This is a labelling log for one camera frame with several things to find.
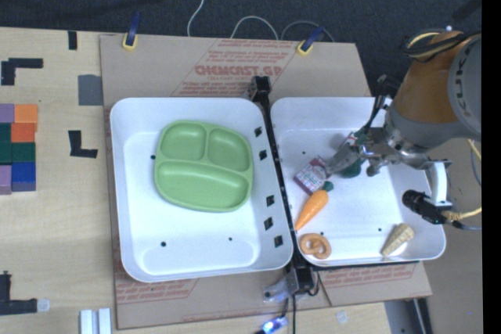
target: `orange toy carrot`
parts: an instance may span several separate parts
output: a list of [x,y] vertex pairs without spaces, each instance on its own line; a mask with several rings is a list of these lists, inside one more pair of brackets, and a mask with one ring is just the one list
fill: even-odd
[[296,231],[304,227],[329,202],[327,192],[333,188],[332,182],[325,181],[321,189],[317,189],[312,193],[299,213],[295,226]]

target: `brown ring toy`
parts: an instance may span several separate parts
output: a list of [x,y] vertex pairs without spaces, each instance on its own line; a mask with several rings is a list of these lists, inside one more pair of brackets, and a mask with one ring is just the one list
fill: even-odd
[[317,259],[326,259],[332,252],[329,241],[320,234],[305,234],[299,240],[301,252],[305,255],[313,255]]

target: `green plate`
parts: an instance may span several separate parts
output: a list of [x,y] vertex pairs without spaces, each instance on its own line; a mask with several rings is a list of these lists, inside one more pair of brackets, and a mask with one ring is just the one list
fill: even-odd
[[154,181],[168,202],[194,210],[232,211],[249,198],[252,174],[251,146],[234,130],[180,120],[161,132]]

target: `cardboard sheet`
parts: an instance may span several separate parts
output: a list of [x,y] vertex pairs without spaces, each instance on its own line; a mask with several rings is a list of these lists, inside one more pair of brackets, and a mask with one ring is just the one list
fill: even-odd
[[[270,100],[286,96],[369,95],[353,44],[318,43],[304,57],[297,42],[177,38],[141,35],[129,52],[122,34],[100,36],[106,156],[114,241],[114,278],[119,329],[278,313],[281,303],[265,303],[262,287],[282,271],[162,282],[136,282],[120,262],[109,115],[128,97],[245,97],[254,75],[268,75]],[[299,309],[333,307],[431,294],[423,265],[346,268],[320,273],[318,296],[299,299]]]

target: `white tray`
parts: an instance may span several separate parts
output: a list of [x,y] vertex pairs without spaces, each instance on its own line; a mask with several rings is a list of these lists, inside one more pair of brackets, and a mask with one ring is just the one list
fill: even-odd
[[[158,194],[151,156],[161,130],[177,120],[219,124],[248,140],[253,188],[241,208],[225,213],[190,210]],[[279,269],[290,260],[290,229],[265,122],[254,103],[228,98],[124,99],[111,110],[110,125],[121,259],[130,276],[142,282],[201,278]]]
[[[331,158],[346,136],[360,129],[369,119],[373,98],[285,98],[272,107],[272,121],[279,148],[280,163],[293,221],[308,195],[293,181],[294,176],[316,156]],[[381,127],[384,112],[374,121]],[[433,225],[406,208],[401,201],[407,189],[430,194],[426,174],[404,164],[381,168],[369,178],[330,176],[334,190],[327,206],[297,233],[323,233],[330,241],[332,254],[325,260],[304,255],[321,267],[380,264],[430,260],[445,249],[441,225]],[[445,173],[440,180],[445,181]],[[390,257],[380,250],[393,227],[409,224],[415,237]]]

